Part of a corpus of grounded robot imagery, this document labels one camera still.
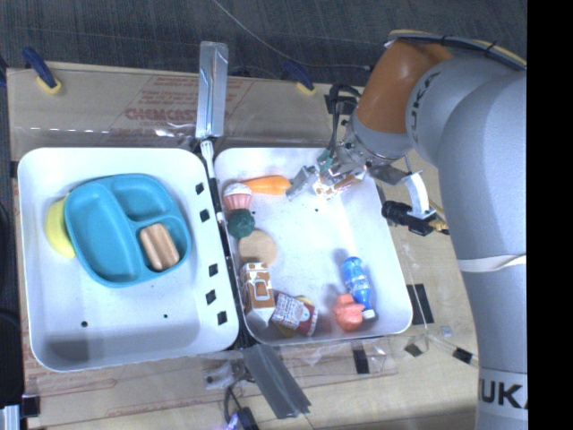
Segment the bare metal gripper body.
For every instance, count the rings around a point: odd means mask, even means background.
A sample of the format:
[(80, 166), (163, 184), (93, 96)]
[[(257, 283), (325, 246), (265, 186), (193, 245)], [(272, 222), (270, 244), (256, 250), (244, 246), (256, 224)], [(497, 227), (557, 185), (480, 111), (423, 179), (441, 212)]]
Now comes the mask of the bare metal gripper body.
[(373, 155), (357, 143), (337, 143), (317, 158), (321, 181), (362, 181)]

